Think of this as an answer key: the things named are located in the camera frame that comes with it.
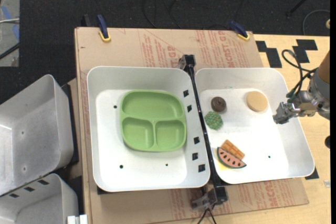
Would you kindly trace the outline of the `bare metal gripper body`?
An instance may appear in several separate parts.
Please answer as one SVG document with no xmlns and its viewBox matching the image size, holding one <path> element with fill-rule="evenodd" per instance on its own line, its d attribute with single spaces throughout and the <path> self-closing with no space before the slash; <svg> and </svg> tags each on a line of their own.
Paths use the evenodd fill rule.
<svg viewBox="0 0 336 224">
<path fill-rule="evenodd" d="M 317 113 L 330 119 L 330 102 L 319 92 L 300 91 L 293 104 L 300 110 L 299 116 L 314 116 Z"/>
</svg>

